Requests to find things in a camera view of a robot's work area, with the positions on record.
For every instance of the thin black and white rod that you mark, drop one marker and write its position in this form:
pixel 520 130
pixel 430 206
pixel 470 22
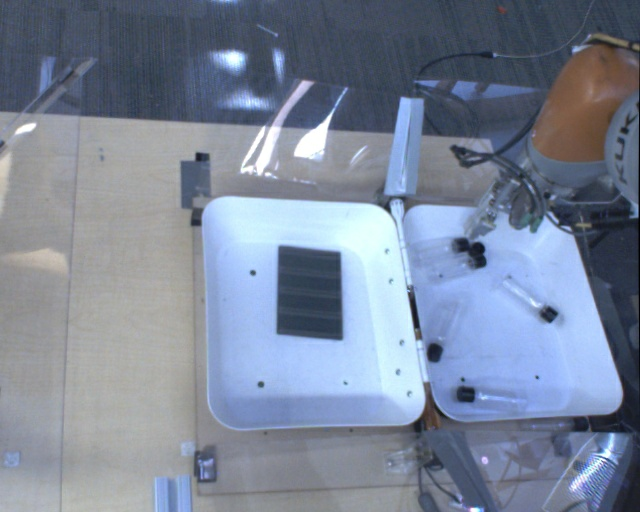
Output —
pixel 397 209

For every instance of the dark grey ribbed rectangular pad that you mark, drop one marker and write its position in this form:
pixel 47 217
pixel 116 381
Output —
pixel 310 292

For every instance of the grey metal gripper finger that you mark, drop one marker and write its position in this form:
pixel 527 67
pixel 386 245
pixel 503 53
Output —
pixel 475 226
pixel 490 223

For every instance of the clear plastic bottle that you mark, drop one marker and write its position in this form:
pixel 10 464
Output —
pixel 402 460

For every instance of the white plastic tray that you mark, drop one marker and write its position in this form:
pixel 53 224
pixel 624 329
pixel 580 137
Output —
pixel 500 350
pixel 240 320

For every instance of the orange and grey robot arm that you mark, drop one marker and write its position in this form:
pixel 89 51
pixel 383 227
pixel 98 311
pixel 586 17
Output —
pixel 580 105

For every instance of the clear bottle with black cap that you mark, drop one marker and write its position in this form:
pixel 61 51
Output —
pixel 548 314
pixel 478 247
pixel 465 394
pixel 581 424
pixel 434 352
pixel 477 261
pixel 460 244

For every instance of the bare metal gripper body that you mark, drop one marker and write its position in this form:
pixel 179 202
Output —
pixel 504 197

